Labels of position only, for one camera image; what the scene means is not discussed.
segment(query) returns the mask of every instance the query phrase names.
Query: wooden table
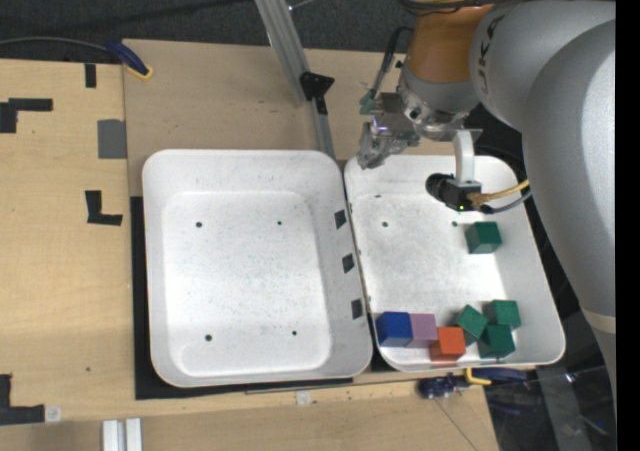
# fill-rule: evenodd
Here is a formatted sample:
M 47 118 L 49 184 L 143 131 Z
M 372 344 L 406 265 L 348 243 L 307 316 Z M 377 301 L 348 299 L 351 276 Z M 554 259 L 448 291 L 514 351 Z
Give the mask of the wooden table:
M 99 64 L 96 87 L 87 88 L 80 63 L 0 60 L 0 102 L 54 103 L 51 112 L 20 111 L 17 132 L 0 134 L 0 374 L 13 375 L 12 406 L 56 406 L 62 416 L 0 427 L 0 449 L 97 449 L 100 421 L 128 417 L 144 418 L 149 449 L 175 449 L 187 435 L 190 449 L 207 449 L 214 435 L 226 443 L 220 449 L 252 447 L 262 436 L 273 439 L 268 449 L 382 449 L 399 435 L 429 439 L 433 449 L 497 449 L 480 387 L 418 396 L 415 379 L 442 372 L 365 372 L 352 385 L 313 390 L 305 407 L 294 391 L 135 399 L 129 200 L 141 195 L 145 157 L 168 147 L 315 145 L 309 110 L 292 104 L 271 49 L 127 43 L 153 67 L 151 80 Z M 336 79 L 326 101 L 344 161 L 358 148 L 365 117 L 357 101 L 381 55 L 307 55 L 314 72 Z M 126 119 L 127 159 L 98 157 L 97 122 L 109 119 Z M 410 153 L 449 147 L 426 143 Z M 88 224 L 86 190 L 100 190 L 103 212 L 122 214 L 122 224 Z

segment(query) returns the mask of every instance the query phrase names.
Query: blue cube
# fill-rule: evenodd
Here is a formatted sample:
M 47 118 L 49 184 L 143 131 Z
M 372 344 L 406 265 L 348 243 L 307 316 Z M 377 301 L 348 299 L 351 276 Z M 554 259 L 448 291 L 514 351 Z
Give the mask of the blue cube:
M 408 312 L 383 312 L 376 319 L 380 346 L 403 348 L 413 339 Z

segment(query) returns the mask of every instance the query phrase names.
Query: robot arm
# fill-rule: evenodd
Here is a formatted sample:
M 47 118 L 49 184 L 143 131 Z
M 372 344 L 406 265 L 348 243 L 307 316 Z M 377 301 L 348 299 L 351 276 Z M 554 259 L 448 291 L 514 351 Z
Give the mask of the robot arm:
M 397 92 L 363 99 L 371 121 L 360 166 L 423 137 L 453 141 L 456 175 L 431 176 L 427 191 L 452 209 L 482 210 L 468 166 L 480 131 L 464 119 L 481 103 L 518 130 L 530 192 L 601 348 L 615 406 L 615 0 L 401 2 L 448 13 L 418 17 Z

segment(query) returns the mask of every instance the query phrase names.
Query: orange cube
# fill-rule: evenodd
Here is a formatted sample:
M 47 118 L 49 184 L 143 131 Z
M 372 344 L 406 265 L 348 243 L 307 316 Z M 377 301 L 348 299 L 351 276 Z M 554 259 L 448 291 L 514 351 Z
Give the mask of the orange cube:
M 462 328 L 438 327 L 438 340 L 429 346 L 432 362 L 456 362 L 466 352 Z

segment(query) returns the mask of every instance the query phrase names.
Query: green cube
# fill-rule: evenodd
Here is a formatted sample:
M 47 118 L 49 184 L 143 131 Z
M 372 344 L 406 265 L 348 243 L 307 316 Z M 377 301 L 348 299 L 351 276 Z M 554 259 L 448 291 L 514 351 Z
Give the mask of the green cube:
M 464 340 L 467 346 L 480 339 L 488 323 L 489 318 L 471 305 L 465 305 L 455 320 L 455 324 L 464 330 Z
M 502 244 L 496 222 L 475 222 L 464 233 L 470 254 L 491 254 Z
M 480 357 L 501 359 L 516 351 L 511 327 L 489 324 L 478 341 Z
M 483 307 L 482 312 L 495 325 L 507 325 L 515 330 L 521 324 L 518 302 L 514 300 L 493 300 Z

